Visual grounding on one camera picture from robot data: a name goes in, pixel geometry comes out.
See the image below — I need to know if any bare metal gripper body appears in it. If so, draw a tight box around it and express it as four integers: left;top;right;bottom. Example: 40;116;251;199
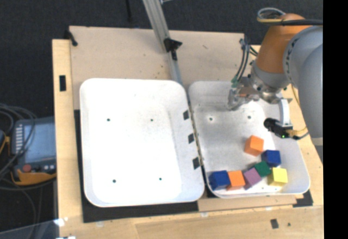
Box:
232;76;284;105

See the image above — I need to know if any white plastic tray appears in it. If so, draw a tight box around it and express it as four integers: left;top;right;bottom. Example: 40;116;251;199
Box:
187;80;312;199
79;77;206;209

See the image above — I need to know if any orange cube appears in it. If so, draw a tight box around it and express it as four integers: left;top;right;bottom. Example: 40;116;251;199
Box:
226;170;246;191
244;134;265;157

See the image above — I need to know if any blue cube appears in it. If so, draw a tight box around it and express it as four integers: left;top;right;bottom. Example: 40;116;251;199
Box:
208;169;232;191
261;149;282;168

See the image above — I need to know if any green cube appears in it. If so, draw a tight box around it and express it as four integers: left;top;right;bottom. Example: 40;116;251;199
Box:
253;161;272;178

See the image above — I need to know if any purple cube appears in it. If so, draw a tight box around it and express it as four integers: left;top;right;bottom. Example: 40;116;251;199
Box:
242;167;263;191

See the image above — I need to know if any yellow cube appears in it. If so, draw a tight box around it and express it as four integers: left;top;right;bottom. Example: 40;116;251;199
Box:
266;167;289;187

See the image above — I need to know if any pale wood board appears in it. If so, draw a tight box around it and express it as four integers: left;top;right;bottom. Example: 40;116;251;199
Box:
67;25;305;213

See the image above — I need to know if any black cylinder on white bracket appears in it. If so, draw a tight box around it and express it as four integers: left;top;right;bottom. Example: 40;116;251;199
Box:
263;98;294;139

